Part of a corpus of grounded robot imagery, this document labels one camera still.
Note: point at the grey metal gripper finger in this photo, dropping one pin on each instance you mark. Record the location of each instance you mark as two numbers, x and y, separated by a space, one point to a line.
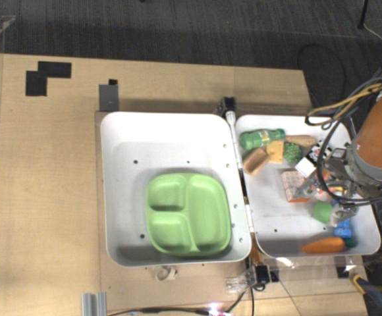
342 214
304 189

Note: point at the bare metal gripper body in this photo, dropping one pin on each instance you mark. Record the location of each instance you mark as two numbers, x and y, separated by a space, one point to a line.
337 166

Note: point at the blue cube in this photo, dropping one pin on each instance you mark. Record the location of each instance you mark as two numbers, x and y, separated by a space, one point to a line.
343 229

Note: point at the orange and white patterned carton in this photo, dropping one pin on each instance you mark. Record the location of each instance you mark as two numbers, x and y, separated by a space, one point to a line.
289 181

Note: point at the white small carton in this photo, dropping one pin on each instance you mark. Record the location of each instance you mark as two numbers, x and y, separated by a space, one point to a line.
304 167

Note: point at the orange carrot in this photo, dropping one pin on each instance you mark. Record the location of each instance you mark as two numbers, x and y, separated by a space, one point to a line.
322 245

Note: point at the white plastic tray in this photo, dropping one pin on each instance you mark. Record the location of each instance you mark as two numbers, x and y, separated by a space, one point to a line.
276 216
178 137

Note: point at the green broccoli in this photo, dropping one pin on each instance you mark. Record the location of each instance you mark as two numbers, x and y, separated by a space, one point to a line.
292 152

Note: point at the tan biscuit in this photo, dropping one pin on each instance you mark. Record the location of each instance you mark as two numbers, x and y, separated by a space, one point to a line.
299 140

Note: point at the yellow cheese wedge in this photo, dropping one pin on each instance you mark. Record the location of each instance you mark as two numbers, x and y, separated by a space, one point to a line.
275 151

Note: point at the brown bread loaf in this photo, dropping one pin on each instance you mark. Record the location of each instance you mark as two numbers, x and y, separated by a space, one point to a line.
255 161

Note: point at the green plastic bottle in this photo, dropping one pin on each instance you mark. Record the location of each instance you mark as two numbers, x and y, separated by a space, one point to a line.
260 138

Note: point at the thin black and white rod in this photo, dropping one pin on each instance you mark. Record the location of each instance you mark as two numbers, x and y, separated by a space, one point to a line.
236 150

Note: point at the green divided plate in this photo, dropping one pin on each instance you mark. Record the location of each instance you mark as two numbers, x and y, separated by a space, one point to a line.
187 212

